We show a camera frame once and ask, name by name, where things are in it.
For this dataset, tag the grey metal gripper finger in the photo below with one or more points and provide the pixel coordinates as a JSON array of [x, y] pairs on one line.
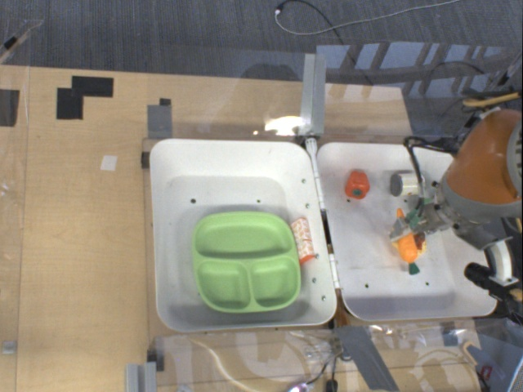
[[420, 235], [398, 229]]

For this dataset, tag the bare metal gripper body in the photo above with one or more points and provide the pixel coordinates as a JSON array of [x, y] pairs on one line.
[[438, 221]]

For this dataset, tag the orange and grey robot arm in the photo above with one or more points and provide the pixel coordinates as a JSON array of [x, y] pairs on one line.
[[482, 166]]

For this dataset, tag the small orange toy piece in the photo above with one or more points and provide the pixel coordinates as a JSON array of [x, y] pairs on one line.
[[400, 213]]

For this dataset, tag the orange carrot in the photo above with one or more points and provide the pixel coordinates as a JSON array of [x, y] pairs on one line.
[[408, 249]]

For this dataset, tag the white plastic tray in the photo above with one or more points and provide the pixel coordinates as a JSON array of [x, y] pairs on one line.
[[229, 178], [367, 239]]

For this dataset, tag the grey can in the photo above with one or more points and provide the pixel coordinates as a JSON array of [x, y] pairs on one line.
[[402, 183]]

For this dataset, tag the orange toy pepper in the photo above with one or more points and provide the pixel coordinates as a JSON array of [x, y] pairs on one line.
[[357, 183]]

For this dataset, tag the orange and white packet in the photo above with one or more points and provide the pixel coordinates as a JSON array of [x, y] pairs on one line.
[[303, 237]]

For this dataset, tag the thin black and white rod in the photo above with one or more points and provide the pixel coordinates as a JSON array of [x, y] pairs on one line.
[[316, 178]]

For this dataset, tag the green divided plate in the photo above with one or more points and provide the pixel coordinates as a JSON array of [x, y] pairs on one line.
[[241, 259]]

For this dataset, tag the black cylinder on white bracket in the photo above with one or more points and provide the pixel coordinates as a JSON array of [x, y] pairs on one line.
[[496, 259]]

